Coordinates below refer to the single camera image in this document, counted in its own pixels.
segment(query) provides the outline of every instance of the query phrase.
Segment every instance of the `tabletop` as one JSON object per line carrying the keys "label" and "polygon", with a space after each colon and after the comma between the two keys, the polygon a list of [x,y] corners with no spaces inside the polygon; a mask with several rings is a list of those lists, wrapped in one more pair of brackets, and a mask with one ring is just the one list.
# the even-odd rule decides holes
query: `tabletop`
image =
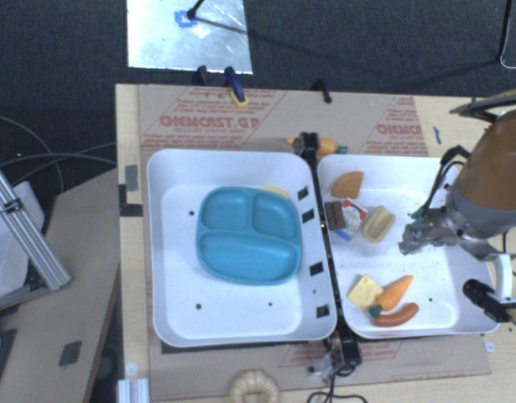
{"label": "tabletop", "polygon": [[[118,183],[120,186],[128,183],[130,168],[133,169],[132,173],[140,174],[141,171],[139,91],[139,86],[136,85],[118,85],[116,89]],[[170,87],[165,87],[163,91],[169,93]],[[305,94],[314,94],[313,97],[319,100],[317,92],[293,92],[293,97],[301,98],[301,95]],[[371,102],[378,101],[380,97],[386,96],[332,93],[332,98],[336,103],[349,103],[351,100],[363,101],[364,99]],[[472,149],[487,127],[487,124],[481,121],[449,114],[452,108],[465,104],[471,100],[470,98],[417,96],[410,97],[409,100],[414,104],[429,156],[440,157],[448,148],[457,144],[461,144],[466,149]],[[293,112],[301,114],[303,120],[307,117],[308,121],[313,121],[315,131],[320,132],[320,124],[323,124],[323,114],[326,115],[326,109],[321,111],[320,120],[312,114],[305,115],[302,106],[295,109],[294,105],[293,108]],[[262,139],[262,143],[266,144],[266,139]],[[139,206],[143,203],[143,187],[140,178],[134,185],[132,190],[124,190],[125,204]],[[120,215],[125,379],[134,380],[148,378],[150,374],[144,278],[146,269],[144,223],[140,214],[133,214],[132,211],[122,214],[120,210]],[[491,243],[500,248],[501,238],[494,238]],[[516,228],[508,234],[508,251],[516,252]],[[516,271],[516,260],[513,262],[513,269]],[[516,280],[513,281],[513,296],[516,298]],[[491,343],[487,346],[488,348],[494,348],[487,354],[492,371],[490,375],[404,381],[391,384],[337,386],[336,393],[338,395],[363,395],[367,401],[372,403],[516,401],[516,327],[503,324],[496,332],[485,335],[483,339]],[[281,401],[302,401],[308,397],[310,392],[311,390],[283,391]],[[209,397],[200,401],[204,403],[229,401],[229,397]]]}

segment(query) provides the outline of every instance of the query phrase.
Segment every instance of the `white container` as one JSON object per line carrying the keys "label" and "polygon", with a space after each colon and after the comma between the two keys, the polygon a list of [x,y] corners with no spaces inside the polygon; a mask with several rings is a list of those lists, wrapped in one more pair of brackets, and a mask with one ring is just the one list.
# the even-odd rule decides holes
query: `white container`
{"label": "white container", "polygon": [[[195,247],[198,212],[206,195],[220,186],[273,186],[289,194],[302,232],[302,259],[292,279],[242,285],[201,267]],[[154,326],[167,344],[309,341],[332,333],[336,306],[319,212],[310,168],[300,157],[166,149],[148,162],[148,187]]]}
{"label": "white container", "polygon": [[[36,227],[41,228],[44,222],[44,213],[30,184],[23,182],[13,190],[23,202],[25,210]],[[28,266],[28,255],[0,217],[0,297],[23,286]]]}
{"label": "white container", "polygon": [[[478,261],[458,246],[426,246],[421,252],[409,255],[399,252],[398,242],[404,227],[412,222],[409,214],[427,199],[439,166],[438,159],[338,154],[325,157],[319,164],[324,202],[338,200],[331,196],[331,188],[341,175],[362,171],[364,177],[357,203],[369,212],[384,206],[396,217],[379,243],[365,239],[362,232],[349,242],[334,233],[330,235],[345,318],[349,327],[364,338],[491,332],[498,327],[462,293],[469,279],[493,286],[487,263]],[[450,169],[446,182],[452,183],[456,175],[457,170]],[[445,194],[445,190],[439,190],[431,206],[442,206]],[[401,326],[375,327],[368,314],[347,298],[364,274],[381,286],[404,275],[413,275],[412,284],[395,310],[412,301],[419,305],[420,311]]]}

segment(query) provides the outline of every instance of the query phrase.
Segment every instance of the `wooden table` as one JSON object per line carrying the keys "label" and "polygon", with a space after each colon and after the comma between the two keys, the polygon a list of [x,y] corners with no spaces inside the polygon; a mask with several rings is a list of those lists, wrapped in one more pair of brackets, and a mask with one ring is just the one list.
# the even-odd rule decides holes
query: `wooden table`
{"label": "wooden table", "polygon": [[[117,220],[115,170],[56,198],[46,239],[73,279],[0,317],[0,332],[17,330],[0,402],[90,401],[118,290]],[[66,346],[77,359],[60,366]]]}
{"label": "wooden table", "polygon": [[[332,94],[333,99],[342,93]],[[464,97],[414,97],[414,104],[425,137],[429,156],[440,157],[449,147],[461,144],[472,149],[479,140],[485,123],[470,118],[452,117],[449,111],[468,102]],[[117,143],[119,184],[126,182],[125,166],[140,163],[140,134],[138,122],[138,86],[117,86]],[[435,137],[440,132],[442,143]],[[127,203],[142,204],[142,187],[127,193]],[[143,220],[123,217],[120,220],[122,245],[122,306],[123,341],[126,378],[148,378],[149,352],[144,280]],[[495,238],[499,247],[500,238]],[[508,251],[516,252],[516,229],[508,235]],[[516,280],[513,281],[516,298]],[[516,401],[516,327],[503,324],[496,332],[484,337],[494,343],[496,350],[488,355],[493,372],[489,376],[453,379],[433,379],[380,385],[337,387],[337,394],[364,395],[371,403],[382,402],[464,402]],[[308,390],[283,392],[284,402],[304,401]],[[229,401],[227,397],[207,398],[205,402]]]}

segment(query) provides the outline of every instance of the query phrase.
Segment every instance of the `wooden board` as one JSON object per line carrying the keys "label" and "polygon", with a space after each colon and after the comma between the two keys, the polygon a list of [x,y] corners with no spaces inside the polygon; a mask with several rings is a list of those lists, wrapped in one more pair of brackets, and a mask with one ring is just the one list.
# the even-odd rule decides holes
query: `wooden board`
{"label": "wooden board", "polygon": [[[64,288],[0,318],[17,336],[0,382],[0,402],[89,401],[118,289],[117,173],[57,197],[46,239],[69,270]],[[60,367],[64,346],[78,360]]]}

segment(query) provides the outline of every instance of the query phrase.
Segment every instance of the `black cable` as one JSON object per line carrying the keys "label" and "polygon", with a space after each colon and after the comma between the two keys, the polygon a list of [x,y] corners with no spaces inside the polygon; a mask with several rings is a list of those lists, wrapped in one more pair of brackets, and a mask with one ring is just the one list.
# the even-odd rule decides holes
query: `black cable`
{"label": "black cable", "polygon": [[342,369],[339,369],[337,372],[336,372],[336,376],[338,376],[339,378],[346,378],[347,376],[351,376],[352,375],[352,372],[355,371],[355,368],[354,367],[350,367],[349,370],[342,370]]}
{"label": "black cable", "polygon": [[326,398],[322,401],[322,403],[332,403],[332,399],[359,399],[362,401],[362,403],[367,403],[367,400],[358,394],[350,394],[350,395],[336,395],[334,394],[334,384],[335,384],[336,374],[332,375],[331,378],[331,387],[329,388],[328,392],[325,391],[316,391],[315,393],[311,393],[308,396],[308,400],[306,400],[306,403],[311,403],[312,399],[318,395],[324,395]]}
{"label": "black cable", "polygon": [[[40,136],[38,136],[36,133],[34,133],[34,131],[32,131],[30,128],[22,125],[21,123],[18,123],[17,121],[13,121],[12,119],[3,117],[1,115],[0,115],[0,121],[11,124],[17,128],[20,128],[25,133],[29,134],[34,139],[36,139],[38,141],[38,143],[41,144],[41,146],[43,146],[43,148],[47,151],[47,153],[53,154],[52,149],[49,148],[49,146],[47,146],[47,144],[42,140],[42,138],[40,138]],[[63,191],[65,189],[64,176],[62,176],[62,170],[59,165],[56,165],[56,171],[58,172],[58,178],[60,179],[60,189]]]}
{"label": "black cable", "polygon": [[[508,232],[502,233],[502,252],[508,252]],[[513,276],[516,278],[516,271],[513,271]]]}
{"label": "black cable", "polygon": [[[90,153],[90,152],[93,152],[93,151],[96,151],[99,149],[110,148],[115,145],[116,145],[115,142],[111,142],[109,144],[100,144],[98,146],[94,146],[93,148],[83,149],[82,151],[76,152],[76,154],[87,154],[87,153]],[[26,175],[23,175],[16,181],[14,181],[12,186],[16,186],[17,184],[20,184],[21,182],[27,180],[30,176],[35,175],[36,173],[39,173],[40,171],[46,169],[47,167],[50,167],[52,165],[57,165],[61,161],[68,160],[68,159],[69,159],[68,157],[58,158],[57,160],[50,161],[49,163],[45,163],[44,165],[41,165],[40,167],[36,167],[34,170],[31,170]]]}
{"label": "black cable", "polygon": [[431,206],[431,203],[433,202],[433,197],[435,196],[435,194],[438,191],[440,185],[444,181],[444,178],[446,177],[446,174],[448,173],[448,171],[450,171],[450,168],[453,165],[464,165],[464,164],[465,163],[463,163],[462,161],[452,161],[449,164],[444,163],[444,164],[442,164],[440,166],[439,171],[436,174],[435,182],[433,182],[433,186],[431,187],[431,192],[429,194],[429,197],[427,197],[427,200],[425,201],[425,203],[422,206],[422,209],[423,209],[422,217],[429,210],[429,208]]}
{"label": "black cable", "polygon": [[92,161],[99,161],[100,163],[106,163],[108,165],[116,165],[116,161],[107,160],[104,158],[99,157],[92,157],[91,155],[85,155],[85,154],[69,154],[64,152],[57,152],[52,154],[36,154],[36,155],[27,155],[26,157],[19,157],[14,160],[6,161],[0,165],[0,168],[6,167],[8,165],[14,165],[16,163],[20,163],[21,161],[28,161],[28,160],[36,160],[40,158],[55,158],[55,157],[63,157],[66,159],[69,158],[77,158],[81,160],[92,160]]}

